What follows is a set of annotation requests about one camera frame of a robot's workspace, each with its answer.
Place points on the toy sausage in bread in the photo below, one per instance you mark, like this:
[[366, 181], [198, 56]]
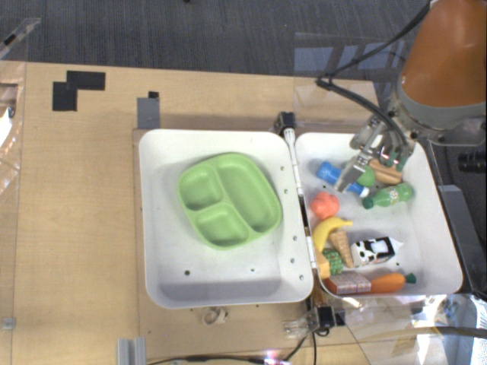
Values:
[[388, 175]]

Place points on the beige curled band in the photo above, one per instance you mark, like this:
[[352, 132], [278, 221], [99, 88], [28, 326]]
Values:
[[214, 315]]

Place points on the orange carrot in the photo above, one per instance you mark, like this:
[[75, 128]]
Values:
[[388, 283]]

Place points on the green plastic bottle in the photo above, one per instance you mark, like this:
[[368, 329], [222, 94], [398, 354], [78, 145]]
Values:
[[393, 195]]

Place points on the thin black and white rod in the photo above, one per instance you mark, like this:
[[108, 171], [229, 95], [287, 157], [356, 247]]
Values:
[[296, 169]]

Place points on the green divided plate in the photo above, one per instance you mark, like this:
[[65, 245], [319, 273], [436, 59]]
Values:
[[243, 188]]

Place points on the red and white carton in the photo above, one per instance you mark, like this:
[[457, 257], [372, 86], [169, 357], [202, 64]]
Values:
[[348, 283]]

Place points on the yellow banana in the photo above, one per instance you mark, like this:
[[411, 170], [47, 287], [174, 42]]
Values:
[[323, 232]]

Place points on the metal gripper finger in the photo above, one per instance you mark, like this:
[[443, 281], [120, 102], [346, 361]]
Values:
[[351, 175]]

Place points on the orange lumpy toy food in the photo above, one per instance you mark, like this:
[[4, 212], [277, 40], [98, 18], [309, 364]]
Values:
[[324, 205]]

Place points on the black and white milk carton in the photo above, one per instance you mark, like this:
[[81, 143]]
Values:
[[374, 251]]

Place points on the yellow orange cube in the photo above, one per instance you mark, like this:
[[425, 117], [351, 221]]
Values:
[[324, 270]]

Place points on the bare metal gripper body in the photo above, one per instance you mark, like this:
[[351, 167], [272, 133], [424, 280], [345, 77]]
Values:
[[371, 137]]

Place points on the blue bottle with white cap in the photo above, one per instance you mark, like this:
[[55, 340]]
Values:
[[329, 172]]

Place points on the tan toy ice cream cone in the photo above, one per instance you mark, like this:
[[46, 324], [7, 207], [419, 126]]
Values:
[[343, 247]]

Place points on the green round toy vegetable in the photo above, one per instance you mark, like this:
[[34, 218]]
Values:
[[368, 177]]

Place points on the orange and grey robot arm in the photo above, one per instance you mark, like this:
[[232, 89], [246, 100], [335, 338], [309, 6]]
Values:
[[445, 51]]

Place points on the white plastic tray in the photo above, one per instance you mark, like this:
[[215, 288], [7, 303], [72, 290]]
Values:
[[422, 242], [228, 276]]

